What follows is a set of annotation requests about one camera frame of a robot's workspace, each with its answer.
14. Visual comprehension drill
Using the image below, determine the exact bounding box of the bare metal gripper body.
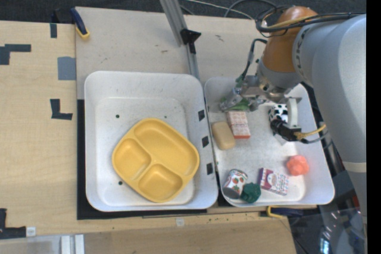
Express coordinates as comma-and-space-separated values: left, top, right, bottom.
237, 74, 302, 105

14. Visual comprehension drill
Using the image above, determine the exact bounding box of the green toy vegetable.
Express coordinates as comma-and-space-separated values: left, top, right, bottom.
235, 98, 251, 111

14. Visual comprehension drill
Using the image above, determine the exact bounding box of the pink and orange carton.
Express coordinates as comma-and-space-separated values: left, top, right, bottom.
226, 110, 251, 140

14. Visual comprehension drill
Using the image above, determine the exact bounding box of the beige toy bread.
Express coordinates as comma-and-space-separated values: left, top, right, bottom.
211, 121, 236, 151

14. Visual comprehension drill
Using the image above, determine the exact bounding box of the white plastic tray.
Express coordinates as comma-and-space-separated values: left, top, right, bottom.
84, 70, 220, 212
204, 76, 336, 208

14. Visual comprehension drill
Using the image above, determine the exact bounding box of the orange flower-shaped toy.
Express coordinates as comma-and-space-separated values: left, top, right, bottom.
286, 155, 310, 177

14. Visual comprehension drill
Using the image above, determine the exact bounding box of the white can with strawberries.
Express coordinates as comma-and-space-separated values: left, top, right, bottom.
222, 168, 248, 199

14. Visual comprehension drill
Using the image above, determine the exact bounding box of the purple and white carton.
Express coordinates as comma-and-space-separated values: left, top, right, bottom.
257, 167, 290, 196

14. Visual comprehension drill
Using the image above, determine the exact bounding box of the green toy broccoli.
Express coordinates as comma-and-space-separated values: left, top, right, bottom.
239, 182, 262, 204

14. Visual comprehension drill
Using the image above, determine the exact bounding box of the yellow divided plate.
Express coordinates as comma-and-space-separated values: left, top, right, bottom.
111, 117, 201, 203

